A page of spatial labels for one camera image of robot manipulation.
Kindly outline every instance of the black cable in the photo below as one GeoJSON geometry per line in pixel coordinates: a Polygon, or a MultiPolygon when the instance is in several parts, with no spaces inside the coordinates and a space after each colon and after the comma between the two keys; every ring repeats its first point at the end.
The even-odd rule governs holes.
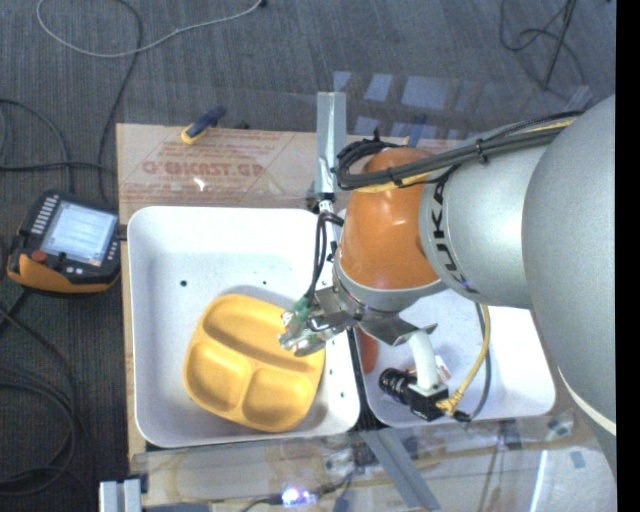
{"type": "MultiPolygon", "coordinates": [[[[402,185],[402,182],[413,176],[459,166],[466,162],[477,160],[479,157],[482,157],[482,159],[486,161],[488,157],[493,155],[549,144],[564,130],[564,127],[549,127],[544,130],[532,130],[524,133],[518,133],[518,130],[522,130],[523,127],[530,128],[547,124],[551,120],[575,117],[576,115],[576,112],[562,112],[524,123],[518,123],[484,140],[478,139],[474,144],[467,144],[398,167],[365,174],[350,174],[349,167],[356,160],[362,158],[363,155],[369,153],[360,147],[356,147],[351,153],[345,152],[345,150],[349,148],[349,146],[347,146],[347,148],[338,155],[338,166],[332,169],[332,171],[336,174],[338,186],[342,190],[355,190],[368,185],[380,185],[389,182],[393,182],[397,186],[408,186],[402,185]]],[[[366,140],[363,141],[363,143],[364,142],[372,143],[372,141],[366,140]]],[[[435,181],[427,180],[423,183],[433,183],[437,181],[439,181],[439,178],[435,178],[435,181]]]]}
{"type": "MultiPolygon", "coordinates": [[[[23,290],[19,299],[23,297],[23,294],[26,294],[26,290],[23,290]]],[[[48,489],[62,476],[67,476],[76,483],[80,483],[85,491],[89,491],[88,497],[91,505],[93,506],[96,502],[96,497],[92,492],[90,492],[91,486],[84,480],[73,475],[69,470],[70,464],[76,454],[77,441],[81,434],[86,438],[92,458],[95,458],[95,453],[92,449],[93,445],[91,434],[84,426],[82,418],[76,409],[75,404],[77,400],[77,390],[73,379],[71,363],[55,344],[19,320],[15,319],[11,316],[10,312],[2,306],[0,306],[0,316],[3,320],[21,330],[28,337],[36,340],[52,355],[54,355],[56,359],[58,359],[64,368],[64,375],[69,386],[69,393],[67,394],[44,379],[42,375],[38,375],[24,368],[15,369],[0,365],[0,389],[20,389],[47,399],[62,411],[68,424],[65,439],[51,456],[50,461],[42,466],[28,468],[10,475],[9,477],[3,478],[3,480],[0,481],[0,495],[19,497],[36,494],[48,489]]],[[[94,472],[95,468],[93,468],[93,475],[90,477],[90,480],[92,485],[97,486],[94,472]]]]}
{"type": "MultiPolygon", "coordinates": [[[[565,3],[558,10],[558,12],[556,12],[549,19],[549,21],[542,28],[527,28],[527,29],[524,29],[524,30],[518,32],[518,34],[516,34],[516,41],[518,42],[518,44],[509,44],[506,41],[505,31],[504,31],[506,0],[502,0],[502,2],[500,4],[500,21],[499,21],[500,44],[504,48],[506,48],[507,50],[509,50],[509,51],[511,51],[513,53],[519,53],[519,52],[527,49],[529,46],[531,46],[531,44],[533,44],[540,36],[544,36],[544,37],[548,37],[550,39],[553,39],[554,41],[556,41],[557,44],[559,44],[559,48],[563,48],[571,56],[571,58],[573,59],[575,65],[576,65],[576,69],[578,71],[578,74],[580,76],[580,81],[581,81],[582,84],[584,84],[585,83],[584,72],[582,70],[582,66],[580,64],[580,60],[576,56],[576,54],[573,51],[573,49],[569,45],[567,45],[564,42],[564,40],[562,40],[562,38],[560,36],[548,31],[549,27],[553,24],[553,22],[556,19],[558,19],[558,17],[560,15],[562,15],[563,13],[564,13],[564,16],[570,15],[570,13],[567,12],[568,11],[568,4],[569,4],[569,2],[565,3]],[[531,36],[531,37],[529,37],[526,41],[522,42],[522,39],[525,36],[531,36]]],[[[565,101],[567,101],[567,99],[564,98],[561,94],[559,94],[558,92],[553,91],[552,89],[550,89],[548,87],[548,83],[547,84],[543,84],[540,79],[536,78],[534,76],[534,74],[522,62],[519,62],[519,64],[522,67],[523,71],[527,74],[527,76],[531,80],[533,80],[536,84],[538,84],[540,87],[543,87],[545,90],[548,90],[548,91],[556,94],[557,96],[561,97],[565,101]]]]}
{"type": "Polygon", "coordinates": [[[46,164],[31,164],[31,165],[12,165],[12,166],[0,165],[0,171],[6,171],[6,172],[44,171],[52,167],[63,167],[63,166],[89,167],[89,168],[97,169],[98,171],[105,171],[113,175],[117,174],[116,171],[114,171],[109,167],[106,167],[104,165],[94,164],[92,162],[48,162],[46,164]]]}
{"type": "Polygon", "coordinates": [[[5,315],[10,317],[13,314],[13,312],[18,309],[18,306],[22,303],[22,301],[25,299],[26,296],[27,296],[27,289],[26,288],[22,288],[20,290],[20,294],[13,301],[13,303],[8,308],[2,308],[2,311],[4,312],[4,314],[0,314],[0,317],[1,317],[0,318],[0,327],[2,327],[2,325],[6,321],[5,315]]]}
{"type": "MultiPolygon", "coordinates": [[[[310,492],[310,494],[316,495],[317,499],[320,500],[323,496],[326,496],[327,494],[331,494],[333,492],[336,492],[338,489],[340,489],[342,487],[345,488],[345,492],[346,492],[346,490],[351,485],[352,478],[353,478],[353,472],[351,472],[347,476],[345,476],[344,479],[342,479],[342,481],[340,483],[325,485],[323,487],[320,487],[316,491],[310,492]]],[[[265,498],[259,498],[259,499],[255,500],[255,501],[252,501],[251,503],[249,503],[249,505],[247,505],[245,508],[243,508],[241,510],[241,512],[247,512],[247,511],[251,510],[253,507],[256,507],[256,506],[258,506],[260,504],[263,504],[263,503],[266,504],[266,505],[282,505],[284,502],[283,502],[281,494],[273,494],[271,496],[267,496],[265,498]]]]}
{"type": "Polygon", "coordinates": [[[487,472],[484,477],[484,484],[482,486],[482,493],[480,495],[480,499],[478,500],[478,508],[476,512],[484,512],[488,510],[485,505],[487,502],[487,497],[489,496],[489,483],[491,482],[491,478],[493,477],[493,473],[495,471],[496,459],[498,458],[498,445],[496,444],[493,448],[493,452],[491,454],[491,459],[489,459],[489,467],[487,468],[487,472]]]}
{"type": "MultiPolygon", "coordinates": [[[[34,109],[33,107],[30,107],[29,105],[27,105],[26,103],[22,103],[20,101],[17,100],[10,100],[7,98],[0,98],[0,105],[2,104],[6,104],[6,105],[13,105],[15,107],[21,108],[23,110],[26,110],[27,112],[33,114],[34,116],[36,116],[38,119],[40,119],[40,121],[42,121],[47,128],[49,128],[49,131],[55,136],[57,142],[58,142],[58,147],[60,149],[60,152],[62,153],[62,163],[59,163],[58,166],[63,166],[66,168],[67,171],[67,190],[69,191],[69,193],[73,194],[75,193],[75,181],[74,181],[74,177],[73,177],[73,172],[71,171],[71,166],[68,164],[69,160],[71,159],[69,156],[69,151],[67,150],[67,146],[64,142],[64,137],[62,136],[62,132],[60,131],[60,129],[53,123],[53,121],[51,121],[47,116],[45,116],[44,114],[42,114],[41,112],[38,112],[36,109],[34,109]]],[[[2,116],[2,120],[3,120],[3,141],[2,141],[2,146],[4,146],[4,143],[6,141],[6,137],[7,137],[7,132],[8,132],[8,128],[7,128],[7,118],[6,116],[2,116]]],[[[2,166],[0,167],[0,170],[18,170],[18,169],[13,169],[9,166],[2,166]]]]}
{"type": "MultiPolygon", "coordinates": [[[[118,2],[120,5],[122,5],[123,7],[125,7],[135,18],[136,20],[136,26],[137,26],[137,40],[136,40],[136,50],[139,50],[140,48],[142,48],[142,41],[144,39],[144,24],[142,22],[142,16],[140,15],[140,13],[131,5],[129,5],[127,2],[125,2],[124,0],[115,0],[116,2],[118,2]]],[[[140,55],[140,52],[136,51],[133,54],[133,57],[131,58],[131,62],[129,63],[129,67],[127,69],[127,72],[125,74],[124,80],[122,81],[121,85],[120,85],[120,89],[118,90],[118,94],[116,95],[116,99],[113,102],[113,106],[111,107],[111,111],[109,112],[109,117],[107,118],[107,122],[105,123],[104,129],[102,130],[102,135],[100,137],[100,143],[98,145],[98,156],[97,156],[97,163],[101,164],[102,163],[102,157],[103,157],[103,151],[104,151],[104,147],[106,144],[106,139],[107,139],[107,133],[109,132],[109,127],[111,126],[111,123],[113,122],[113,119],[115,118],[115,114],[116,111],[118,109],[118,106],[120,104],[120,101],[122,100],[122,96],[124,95],[124,91],[127,87],[127,84],[129,83],[129,79],[131,77],[131,74],[133,73],[133,70],[135,68],[135,65],[138,61],[138,56],[140,55]]],[[[100,190],[100,195],[103,198],[103,200],[107,203],[110,204],[109,200],[107,199],[107,194],[104,190],[104,183],[102,181],[102,175],[99,175],[99,181],[98,181],[98,187],[100,190]]]]}
{"type": "Polygon", "coordinates": [[[327,222],[342,226],[344,220],[330,212],[321,212],[318,215],[318,223],[316,224],[316,243],[313,256],[313,277],[311,278],[311,284],[304,294],[307,299],[307,304],[310,306],[313,302],[313,296],[315,295],[316,286],[320,279],[320,274],[324,268],[324,262],[327,257],[327,222]]]}
{"type": "Polygon", "coordinates": [[[0,106],[0,121],[2,121],[2,132],[0,132],[0,156],[2,156],[2,151],[4,150],[4,145],[7,142],[7,118],[2,111],[2,107],[0,106]]]}
{"type": "Polygon", "coordinates": [[[398,188],[409,188],[409,187],[414,187],[416,185],[432,185],[434,183],[443,183],[443,182],[445,182],[445,181],[447,181],[449,179],[449,176],[451,176],[454,172],[456,172],[458,170],[460,165],[461,164],[452,165],[446,171],[444,171],[441,174],[438,174],[437,176],[435,176],[433,178],[428,178],[426,180],[421,180],[421,181],[413,181],[413,182],[411,182],[411,183],[409,183],[407,185],[405,185],[405,184],[398,185],[398,188]]]}

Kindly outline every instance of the white tray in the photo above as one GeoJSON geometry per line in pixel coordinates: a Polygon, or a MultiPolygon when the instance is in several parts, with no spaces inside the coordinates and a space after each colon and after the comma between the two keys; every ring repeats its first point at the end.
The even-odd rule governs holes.
{"type": "MultiPolygon", "coordinates": [[[[491,388],[476,419],[502,419],[539,416],[555,403],[555,386],[542,350],[531,313],[528,310],[490,307],[491,318],[491,388]]],[[[420,299],[400,316],[418,327],[437,323],[430,335],[436,356],[440,356],[451,373],[447,381],[453,393],[469,373],[482,345],[480,323],[473,302],[452,290],[420,299]]],[[[405,370],[414,366],[408,344],[392,348],[378,343],[378,360],[365,376],[367,401],[383,423],[393,427],[425,425],[409,412],[407,406],[385,395],[378,377],[386,368],[405,370]]],[[[460,401],[459,410],[470,414],[482,395],[485,379],[483,363],[460,401]]],[[[439,418],[434,424],[455,421],[439,418]]]]}
{"type": "MultiPolygon", "coordinates": [[[[129,222],[135,415],[150,443],[173,448],[333,435],[360,402],[345,334],[329,343],[317,395],[294,430],[268,434],[195,405],[182,383],[187,345],[216,297],[243,293],[288,308],[311,280],[316,217],[293,209],[153,206],[129,222]]],[[[325,265],[322,279],[330,279],[325,265]]]]}

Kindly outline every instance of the white cable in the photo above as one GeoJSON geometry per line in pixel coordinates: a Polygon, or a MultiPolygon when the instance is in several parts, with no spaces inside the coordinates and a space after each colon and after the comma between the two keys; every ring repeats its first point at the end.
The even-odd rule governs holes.
{"type": "Polygon", "coordinates": [[[82,48],[78,48],[77,46],[72,45],[71,43],[65,41],[64,39],[62,39],[60,36],[58,36],[57,34],[54,34],[44,23],[43,19],[42,19],[42,14],[40,13],[40,9],[42,7],[42,4],[45,2],[45,0],[40,0],[38,2],[38,6],[36,7],[36,16],[38,18],[38,23],[40,24],[40,26],[42,27],[42,29],[49,34],[53,39],[55,39],[56,41],[58,41],[59,43],[65,45],[68,48],[71,48],[72,50],[79,52],[79,53],[83,53],[84,55],[90,55],[91,57],[100,57],[103,59],[118,59],[121,57],[127,57],[129,55],[134,55],[136,53],[141,53],[141,52],[145,52],[147,50],[150,50],[151,48],[155,48],[156,46],[164,43],[165,41],[171,39],[174,36],[177,36],[179,34],[182,34],[184,32],[187,32],[189,30],[193,30],[196,28],[202,28],[202,27],[208,27],[209,25],[215,25],[216,23],[223,23],[225,21],[231,21],[231,20],[235,20],[240,18],[241,16],[244,16],[246,14],[249,14],[250,12],[255,11],[260,4],[262,3],[262,0],[258,0],[255,4],[253,4],[251,7],[249,7],[247,10],[239,12],[238,14],[234,14],[232,16],[227,16],[226,18],[220,18],[217,20],[211,20],[211,21],[205,21],[204,23],[198,23],[196,25],[190,25],[188,27],[184,27],[184,28],[179,28],[174,30],[173,32],[171,32],[170,34],[167,34],[164,37],[161,37],[160,39],[158,39],[157,41],[154,41],[151,44],[148,44],[146,46],[143,46],[141,48],[137,48],[135,50],[129,50],[126,52],[122,52],[122,53],[94,53],[94,52],[90,52],[88,50],[84,50],[82,48]]]}
{"type": "Polygon", "coordinates": [[[436,356],[425,329],[418,329],[409,336],[409,347],[416,365],[416,384],[423,390],[432,391],[439,383],[436,356]]]}

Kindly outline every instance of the metal bracket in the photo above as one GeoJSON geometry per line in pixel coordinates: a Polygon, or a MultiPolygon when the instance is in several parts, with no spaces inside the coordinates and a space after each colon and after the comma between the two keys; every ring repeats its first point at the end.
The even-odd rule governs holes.
{"type": "Polygon", "coordinates": [[[360,432],[360,436],[393,480],[408,508],[440,510],[440,503],[425,483],[394,429],[360,432]]]}
{"type": "Polygon", "coordinates": [[[415,325],[400,318],[398,313],[389,314],[376,320],[365,319],[359,322],[359,325],[369,336],[373,336],[392,347],[406,343],[409,336],[417,329],[415,325]]]}
{"type": "Polygon", "coordinates": [[[100,512],[142,512],[140,479],[100,482],[100,512]]]}
{"type": "Polygon", "coordinates": [[[336,165],[336,155],[347,145],[347,96],[343,92],[318,93],[317,110],[318,159],[314,181],[319,199],[336,190],[335,176],[331,169],[336,165]]]}

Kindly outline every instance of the yellow foam object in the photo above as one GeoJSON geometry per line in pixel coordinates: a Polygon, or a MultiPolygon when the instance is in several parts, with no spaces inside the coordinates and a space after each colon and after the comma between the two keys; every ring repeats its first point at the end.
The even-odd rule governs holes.
{"type": "Polygon", "coordinates": [[[240,294],[215,299],[191,338],[183,381],[209,412],[263,432],[295,428],[307,415],[325,351],[296,357],[280,346],[284,309],[240,294]]]}

